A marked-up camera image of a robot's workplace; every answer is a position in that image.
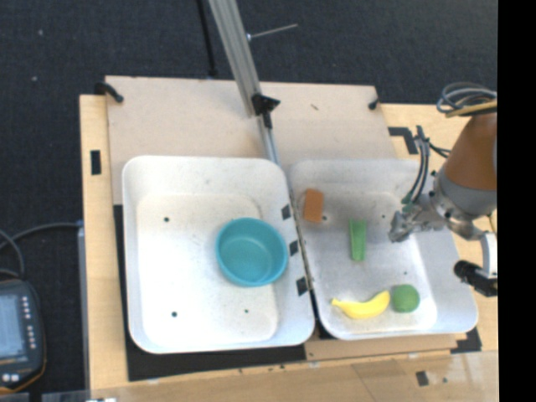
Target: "black electronic device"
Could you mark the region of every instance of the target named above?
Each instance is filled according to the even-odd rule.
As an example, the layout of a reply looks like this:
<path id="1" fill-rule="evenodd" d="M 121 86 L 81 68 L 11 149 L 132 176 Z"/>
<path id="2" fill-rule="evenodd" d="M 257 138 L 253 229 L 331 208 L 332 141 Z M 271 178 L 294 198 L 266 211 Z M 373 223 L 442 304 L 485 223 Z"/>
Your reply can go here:
<path id="1" fill-rule="evenodd" d="M 39 300 L 27 281 L 0 281 L 0 395 L 39 378 L 45 365 Z"/>

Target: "dark carpet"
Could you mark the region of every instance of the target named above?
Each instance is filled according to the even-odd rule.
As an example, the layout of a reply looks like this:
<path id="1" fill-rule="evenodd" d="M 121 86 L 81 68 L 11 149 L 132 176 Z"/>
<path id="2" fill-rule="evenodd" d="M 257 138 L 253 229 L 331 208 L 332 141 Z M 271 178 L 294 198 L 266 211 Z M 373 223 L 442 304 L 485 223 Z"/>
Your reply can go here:
<path id="1" fill-rule="evenodd" d="M 385 103 L 431 104 L 458 80 L 497 88 L 498 0 L 237 1 L 251 34 L 299 24 L 253 40 L 261 80 L 375 85 Z M 209 31 L 231 79 L 210 15 Z M 83 219 L 78 97 L 97 81 L 208 71 L 195 0 L 0 0 L 0 229 Z M 32 394 L 83 389 L 75 231 L 20 247 L 48 335 Z M 3 250 L 0 267 L 15 265 Z"/>

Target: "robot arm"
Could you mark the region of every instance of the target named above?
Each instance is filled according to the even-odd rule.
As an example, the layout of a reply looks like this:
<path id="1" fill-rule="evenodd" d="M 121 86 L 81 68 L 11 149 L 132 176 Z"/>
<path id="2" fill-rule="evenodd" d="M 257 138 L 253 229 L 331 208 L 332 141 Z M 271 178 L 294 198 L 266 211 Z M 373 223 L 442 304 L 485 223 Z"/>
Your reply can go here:
<path id="1" fill-rule="evenodd" d="M 443 90 L 437 107 L 447 117 L 466 116 L 469 122 L 450 153 L 444 155 L 440 171 L 431 174 L 433 183 L 428 193 L 423 193 L 428 156 L 431 148 L 437 148 L 417 127 L 419 176 L 402 200 L 405 206 L 394 214 L 389 238 L 400 242 L 413 232 L 446 226 L 466 240 L 479 240 L 484 266 L 461 260 L 455 273 L 484 295 L 496 296 L 496 235 L 478 229 L 473 221 L 497 208 L 497 94 L 479 85 L 452 84 Z"/>

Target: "wooden table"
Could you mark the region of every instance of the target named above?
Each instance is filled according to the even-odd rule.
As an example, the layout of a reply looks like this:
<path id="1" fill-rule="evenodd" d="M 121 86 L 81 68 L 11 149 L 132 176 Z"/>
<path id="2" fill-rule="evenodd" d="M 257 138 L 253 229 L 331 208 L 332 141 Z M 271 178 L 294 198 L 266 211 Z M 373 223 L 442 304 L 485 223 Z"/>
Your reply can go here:
<path id="1" fill-rule="evenodd" d="M 300 86 L 300 88 L 304 89 L 307 87 L 307 85 Z M 377 360 L 385 366 L 385 362 L 387 362 L 387 369 L 384 372 L 387 371 L 389 375 L 389 368 L 391 367 L 394 368 L 393 370 L 398 371 L 397 374 L 402 374 L 401 371 L 406 369 L 410 370 L 415 364 L 413 366 L 404 366 L 405 363 L 403 362 L 415 360 L 416 358 L 425 361 L 423 359 L 427 359 L 429 356 L 438 356 L 443 359 L 443 362 L 448 362 L 449 364 L 458 362 L 457 358 L 453 359 L 453 356 L 450 355 L 450 349 L 454 348 L 458 341 L 466 338 L 465 334 L 420 338 L 389 338 L 381 342 L 326 341 L 313 335 L 311 340 L 306 343 L 306 362 L 276 365 L 276 367 L 271 365 L 209 371 L 166 377 L 149 382 L 129 382 L 126 368 L 125 336 L 123 333 L 115 224 L 112 210 L 113 199 L 107 116 L 107 100 L 109 99 L 102 95 L 82 95 L 80 97 L 85 270 L 87 278 L 88 367 L 91 389 L 122 388 L 123 392 L 126 391 L 129 394 L 129 398 L 134 398 L 136 395 L 139 400 L 142 400 L 143 395 L 147 397 L 145 392 L 148 391 L 150 394 L 154 394 L 156 391 L 155 383 L 157 382 L 158 391 L 162 393 L 162 399 L 159 398 L 158 400 L 166 400 L 165 398 L 170 394 L 177 398 L 178 393 L 181 394 L 182 400 L 190 400 L 188 397 L 191 398 L 194 394 L 211 394 L 214 400 L 227 400 L 226 397 L 232 400 L 231 395 L 238 394 L 237 388 L 243 387 L 247 383 L 246 387 L 249 390 L 246 393 L 249 396 L 252 395 L 251 392 L 254 389 L 258 389 L 259 392 L 262 389 L 280 389 L 281 394 L 286 394 L 286 392 L 290 391 L 296 397 L 302 394 L 303 391 L 310 392 L 312 389 L 316 389 L 313 391 L 312 396 L 318 396 L 322 392 L 329 393 L 330 389 L 332 392 L 333 389 L 337 389 L 341 398 L 339 400 L 346 400 L 350 398 L 350 395 L 354 398 L 356 394 L 363 391 L 359 387 L 366 381 L 363 376 L 370 377 L 370 375 L 367 375 L 368 373 L 363 372 L 365 370 L 363 367 L 356 366 L 361 363 Z M 343 107 L 344 103 L 333 103 L 333 106 Z M 415 126 L 417 125 L 423 126 L 426 135 L 440 147 L 451 147 L 466 123 L 462 118 L 445 120 L 438 115 L 434 106 L 380 105 L 378 111 L 383 113 L 386 126 L 408 127 L 412 131 L 415 131 Z M 391 138 L 398 157 L 418 158 L 408 153 L 402 137 Z M 95 151 L 99 151 L 100 154 L 101 165 L 98 177 L 91 174 L 91 158 L 95 157 L 92 152 Z M 430 169 L 439 169 L 442 159 L 441 157 L 433 156 Z M 497 219 L 494 216 L 491 221 L 490 219 L 480 219 L 477 223 L 482 229 L 494 229 L 492 225 L 497 224 Z M 478 243 L 469 243 L 457 236 L 455 238 L 456 247 L 461 258 L 475 263 L 482 262 L 482 252 Z M 479 308 L 477 329 L 482 340 L 483 353 L 481 353 L 481 358 L 469 357 L 471 357 L 472 362 L 478 363 L 478 367 L 495 370 L 498 356 L 497 298 L 485 298 L 477 293 L 475 293 L 475 298 Z M 464 358 L 465 365 L 471 363 L 469 357 Z M 283 374 L 277 374 L 277 378 L 275 378 L 277 372 L 292 372 L 295 374 L 293 375 L 294 379 L 289 379 L 287 375 Z M 361 377 L 361 384 L 352 382 L 352 378 L 355 378 L 356 375 Z M 208 389 L 218 389 L 219 394 L 214 396 L 214 393 L 209 392 Z M 206 399 L 203 397 L 200 399 L 213 400 L 208 396 Z"/>

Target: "toy sink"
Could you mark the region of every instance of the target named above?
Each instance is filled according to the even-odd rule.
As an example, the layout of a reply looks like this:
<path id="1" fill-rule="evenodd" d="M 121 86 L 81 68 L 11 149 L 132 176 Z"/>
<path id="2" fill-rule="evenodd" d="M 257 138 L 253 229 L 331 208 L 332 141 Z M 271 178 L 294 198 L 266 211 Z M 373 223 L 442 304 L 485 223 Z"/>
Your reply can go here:
<path id="1" fill-rule="evenodd" d="M 135 157 L 123 168 L 129 328 L 149 353 L 297 345 L 315 318 L 285 174 L 264 159 Z M 289 251 L 271 284 L 231 283 L 215 242 L 232 219 L 265 221 Z"/>
<path id="2" fill-rule="evenodd" d="M 388 238 L 393 214 L 400 210 L 417 171 L 417 162 L 399 159 L 311 160 L 290 169 L 319 318 L 336 338 L 458 333 L 477 323 L 472 289 L 453 272 L 459 258 L 448 229 L 415 233 L 401 243 Z M 309 188 L 324 196 L 320 223 L 302 218 Z M 352 260 L 350 219 L 367 225 L 363 261 Z M 412 313 L 388 307 L 376 317 L 353 320 L 330 304 L 333 298 L 364 302 L 402 284 L 420 293 L 420 305 Z"/>

